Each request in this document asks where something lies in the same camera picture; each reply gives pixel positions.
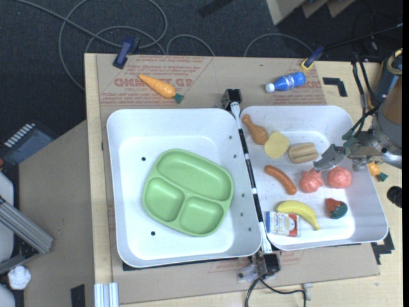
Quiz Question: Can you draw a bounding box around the yellow banana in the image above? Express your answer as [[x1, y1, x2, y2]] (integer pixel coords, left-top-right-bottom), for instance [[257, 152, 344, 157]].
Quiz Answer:
[[275, 200, 321, 232]]

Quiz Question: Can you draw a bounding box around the brown cardboard board red print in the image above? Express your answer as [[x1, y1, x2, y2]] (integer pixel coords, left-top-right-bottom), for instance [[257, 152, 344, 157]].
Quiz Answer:
[[95, 53, 382, 305]]

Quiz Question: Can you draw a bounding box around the brown chicken drumstick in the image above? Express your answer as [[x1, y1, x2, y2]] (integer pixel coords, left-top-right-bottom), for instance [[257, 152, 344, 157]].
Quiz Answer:
[[241, 114, 269, 146]]

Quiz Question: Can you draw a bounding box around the pink lumpy toy food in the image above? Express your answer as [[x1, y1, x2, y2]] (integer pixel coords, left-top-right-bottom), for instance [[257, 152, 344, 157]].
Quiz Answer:
[[298, 168, 325, 194], [327, 166, 353, 189]]

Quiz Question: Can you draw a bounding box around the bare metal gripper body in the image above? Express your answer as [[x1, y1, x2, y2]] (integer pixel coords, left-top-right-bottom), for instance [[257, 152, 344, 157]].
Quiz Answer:
[[343, 131, 403, 171]]

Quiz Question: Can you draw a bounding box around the green divided plate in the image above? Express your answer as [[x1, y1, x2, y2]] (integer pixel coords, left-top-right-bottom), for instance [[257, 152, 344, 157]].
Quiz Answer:
[[141, 148, 235, 238]]

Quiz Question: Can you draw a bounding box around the tan bread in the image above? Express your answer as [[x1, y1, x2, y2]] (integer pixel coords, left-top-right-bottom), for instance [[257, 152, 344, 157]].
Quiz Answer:
[[287, 142, 320, 164]]

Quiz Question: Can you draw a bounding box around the orange sausage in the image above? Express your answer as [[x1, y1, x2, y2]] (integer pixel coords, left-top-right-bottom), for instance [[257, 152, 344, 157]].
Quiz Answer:
[[263, 164, 298, 196]]

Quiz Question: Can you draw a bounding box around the large orange carrot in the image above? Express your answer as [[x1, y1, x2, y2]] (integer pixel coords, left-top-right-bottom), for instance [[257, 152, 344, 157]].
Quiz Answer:
[[137, 74, 185, 104]]

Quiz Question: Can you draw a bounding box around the thin black and white rod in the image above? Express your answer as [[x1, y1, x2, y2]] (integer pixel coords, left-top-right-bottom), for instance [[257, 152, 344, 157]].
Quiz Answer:
[[230, 102, 274, 254]]

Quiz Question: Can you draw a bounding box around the small orange carrot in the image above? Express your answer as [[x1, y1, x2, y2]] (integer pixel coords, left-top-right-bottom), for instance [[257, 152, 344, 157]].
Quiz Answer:
[[366, 161, 389, 182]]

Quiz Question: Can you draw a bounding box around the white carton red blue print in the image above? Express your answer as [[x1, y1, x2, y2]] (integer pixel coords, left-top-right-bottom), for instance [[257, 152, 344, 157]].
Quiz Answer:
[[265, 210, 302, 238]]

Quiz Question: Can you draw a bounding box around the red strawberry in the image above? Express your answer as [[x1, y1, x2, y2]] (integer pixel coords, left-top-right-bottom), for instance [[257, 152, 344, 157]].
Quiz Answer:
[[325, 198, 348, 220]]

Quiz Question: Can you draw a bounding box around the white plastic tray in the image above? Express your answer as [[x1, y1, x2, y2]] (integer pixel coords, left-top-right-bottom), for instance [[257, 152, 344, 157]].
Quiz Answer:
[[238, 105, 390, 251], [105, 107, 263, 269]]

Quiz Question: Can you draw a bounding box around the blue bottle white cap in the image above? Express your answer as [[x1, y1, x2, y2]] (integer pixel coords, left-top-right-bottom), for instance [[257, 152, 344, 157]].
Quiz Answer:
[[265, 71, 307, 93]]

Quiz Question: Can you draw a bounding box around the yellow potato slice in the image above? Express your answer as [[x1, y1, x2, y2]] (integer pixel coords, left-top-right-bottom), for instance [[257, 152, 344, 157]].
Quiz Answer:
[[263, 130, 291, 160]]

